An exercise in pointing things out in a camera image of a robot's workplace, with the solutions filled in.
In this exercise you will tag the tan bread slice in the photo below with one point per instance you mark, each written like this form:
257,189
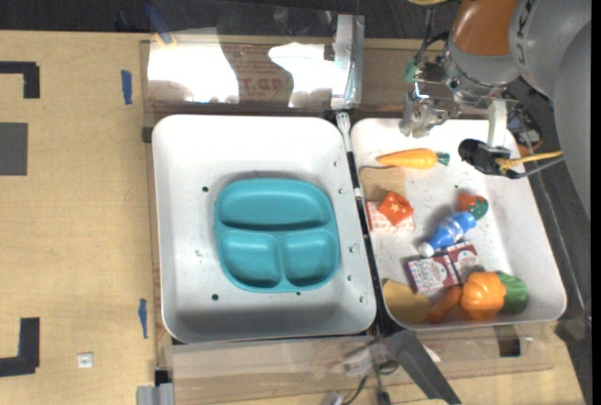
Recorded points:
378,182

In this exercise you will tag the maroon and white carton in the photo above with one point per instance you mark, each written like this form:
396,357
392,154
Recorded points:
429,274
467,258

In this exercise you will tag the orange carton with star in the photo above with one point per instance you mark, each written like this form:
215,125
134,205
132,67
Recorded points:
395,207

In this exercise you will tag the yellow potato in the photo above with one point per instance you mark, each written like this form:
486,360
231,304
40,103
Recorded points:
404,302

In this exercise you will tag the blue bottle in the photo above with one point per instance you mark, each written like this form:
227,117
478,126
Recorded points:
448,231

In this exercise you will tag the orange carrot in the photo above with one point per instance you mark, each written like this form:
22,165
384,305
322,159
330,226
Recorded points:
409,158

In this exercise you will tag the orange pumpkin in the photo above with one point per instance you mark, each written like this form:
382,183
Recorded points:
483,295

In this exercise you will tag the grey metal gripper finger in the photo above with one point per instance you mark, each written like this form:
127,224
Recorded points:
410,121
435,115

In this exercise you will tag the orange sausage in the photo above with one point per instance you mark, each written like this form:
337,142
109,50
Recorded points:
443,305

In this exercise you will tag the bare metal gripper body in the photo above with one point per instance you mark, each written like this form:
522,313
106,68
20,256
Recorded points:
439,86

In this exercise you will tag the black cylinder on white bracket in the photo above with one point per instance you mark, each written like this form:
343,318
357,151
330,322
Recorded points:
483,154

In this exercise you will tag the red and white checked packet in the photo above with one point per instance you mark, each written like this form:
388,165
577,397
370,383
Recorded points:
376,219

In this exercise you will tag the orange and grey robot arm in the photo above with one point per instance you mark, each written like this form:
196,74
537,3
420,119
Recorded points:
540,36

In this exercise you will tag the blue divided plate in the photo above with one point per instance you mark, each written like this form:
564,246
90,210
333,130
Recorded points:
277,234

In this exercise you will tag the green pepper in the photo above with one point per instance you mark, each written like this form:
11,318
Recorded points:
515,295

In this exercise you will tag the white plastic tray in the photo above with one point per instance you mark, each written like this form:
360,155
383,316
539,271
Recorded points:
512,215
188,206

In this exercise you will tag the red strawberry with green top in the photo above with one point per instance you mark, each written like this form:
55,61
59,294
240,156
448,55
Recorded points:
473,205

